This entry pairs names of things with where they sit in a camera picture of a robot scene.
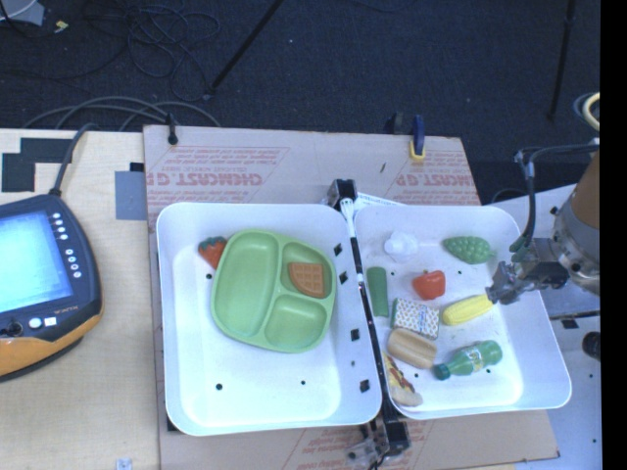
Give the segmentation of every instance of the touch screen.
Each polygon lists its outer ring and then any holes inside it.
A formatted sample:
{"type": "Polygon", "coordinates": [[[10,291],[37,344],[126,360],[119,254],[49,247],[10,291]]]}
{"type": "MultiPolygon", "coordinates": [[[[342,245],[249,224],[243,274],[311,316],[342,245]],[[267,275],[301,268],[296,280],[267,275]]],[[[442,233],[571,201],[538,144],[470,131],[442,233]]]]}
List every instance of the touch screen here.
{"type": "Polygon", "coordinates": [[[71,295],[47,213],[0,217],[0,313],[71,295]]]}

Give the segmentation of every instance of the white tray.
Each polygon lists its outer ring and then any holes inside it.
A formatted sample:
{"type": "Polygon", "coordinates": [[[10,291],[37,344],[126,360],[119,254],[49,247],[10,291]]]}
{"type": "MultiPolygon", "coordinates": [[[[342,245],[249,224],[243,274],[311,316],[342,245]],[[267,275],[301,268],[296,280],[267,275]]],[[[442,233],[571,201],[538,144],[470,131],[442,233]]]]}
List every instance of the white tray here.
{"type": "MultiPolygon", "coordinates": [[[[364,273],[371,266],[387,271],[388,299],[420,301],[411,280],[423,270],[440,269],[446,275],[446,292],[430,302],[444,308],[485,292],[500,260],[509,261],[509,246],[520,231],[514,219],[494,207],[469,206],[371,206],[359,211],[356,231],[364,273]],[[395,262],[383,249],[392,232],[401,231],[418,240],[417,253],[407,262],[395,262]],[[448,237],[473,235],[486,239],[496,255],[485,263],[468,264],[442,247],[448,237]]],[[[390,318],[374,317],[381,350],[391,332],[390,318]]],[[[423,397],[418,407],[397,408],[414,419],[443,418],[524,409],[560,407],[571,394],[570,377],[553,327],[538,291],[524,293],[511,305],[497,304],[466,323],[440,324],[434,363],[451,358],[454,351],[478,341],[495,340],[504,357],[470,376],[438,380],[430,370],[397,364],[423,397]]]]}
{"type": "Polygon", "coordinates": [[[361,424],[376,416],[381,388],[339,212],[321,205],[177,203],[159,215],[157,241],[166,408],[179,430],[207,436],[361,424]],[[335,262],[345,281],[337,284],[329,329],[314,349],[257,348],[226,337],[214,323],[207,278],[214,271],[198,255],[198,244],[246,228],[297,238],[335,262]]]}
{"type": "MultiPolygon", "coordinates": [[[[499,260],[509,260],[509,245],[519,235],[513,218],[492,207],[368,206],[356,214],[363,272],[388,271],[389,303],[417,299],[410,280],[424,269],[442,269],[447,291],[432,303],[444,306],[480,294],[492,284],[499,260]],[[419,241],[415,259],[394,262],[383,244],[394,230],[419,241]],[[485,238],[497,255],[469,265],[447,253],[450,236],[485,238]]],[[[157,220],[160,262],[166,407],[182,432],[207,436],[237,432],[353,425],[376,416],[381,389],[347,224],[323,205],[177,203],[157,220]],[[260,349],[223,335],[212,320],[213,269],[197,254],[208,237],[261,228],[297,238],[326,253],[338,277],[336,305],[327,335],[309,352],[260,349]],[[355,333],[359,338],[354,340],[355,333]]],[[[381,350],[390,333],[389,318],[375,317],[381,350]]],[[[431,371],[397,361],[421,393],[416,408],[397,405],[414,419],[443,418],[524,409],[560,407],[570,398],[570,378],[538,292],[512,305],[496,305],[475,320],[440,326],[436,363],[474,341],[495,339],[504,351],[490,372],[440,381],[431,371]]]]}

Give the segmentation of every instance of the dark background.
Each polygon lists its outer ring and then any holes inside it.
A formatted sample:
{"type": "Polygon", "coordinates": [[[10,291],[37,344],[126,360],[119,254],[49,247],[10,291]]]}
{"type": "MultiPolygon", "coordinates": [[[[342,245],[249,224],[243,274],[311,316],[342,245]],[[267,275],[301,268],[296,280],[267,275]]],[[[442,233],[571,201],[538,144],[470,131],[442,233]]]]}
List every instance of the dark background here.
{"type": "MultiPolygon", "coordinates": [[[[409,133],[420,114],[461,139],[482,204],[524,193],[517,150],[599,135],[581,103],[600,91],[601,0],[284,0],[217,84],[275,1],[39,0],[42,25],[0,22],[0,127],[138,131],[158,105],[183,125],[356,133],[398,113],[409,133]]],[[[536,189],[588,161],[547,155],[536,189]]]]}

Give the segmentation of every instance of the green bottle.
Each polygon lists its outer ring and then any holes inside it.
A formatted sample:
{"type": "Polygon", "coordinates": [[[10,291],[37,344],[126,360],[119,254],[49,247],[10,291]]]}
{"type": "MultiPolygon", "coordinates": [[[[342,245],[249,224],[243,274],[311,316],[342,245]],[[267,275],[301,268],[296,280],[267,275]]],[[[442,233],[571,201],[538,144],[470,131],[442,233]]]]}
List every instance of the green bottle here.
{"type": "Polygon", "coordinates": [[[446,380],[452,374],[468,376],[487,365],[498,363],[502,358],[503,351],[496,341],[482,341],[459,349],[450,361],[434,365],[433,372],[439,380],[446,380]]]}

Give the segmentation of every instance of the green plate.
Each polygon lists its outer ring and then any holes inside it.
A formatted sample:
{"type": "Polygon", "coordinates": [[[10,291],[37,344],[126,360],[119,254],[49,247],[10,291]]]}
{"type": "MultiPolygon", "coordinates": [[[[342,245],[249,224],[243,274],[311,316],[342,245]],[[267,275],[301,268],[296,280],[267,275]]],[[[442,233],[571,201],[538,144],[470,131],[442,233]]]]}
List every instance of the green plate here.
{"type": "Polygon", "coordinates": [[[228,239],[217,266],[212,316],[235,340],[278,352],[306,352],[328,329],[335,279],[335,267],[321,250],[278,233],[242,230],[228,239]],[[291,262],[322,266],[322,297],[296,288],[291,262]]]}

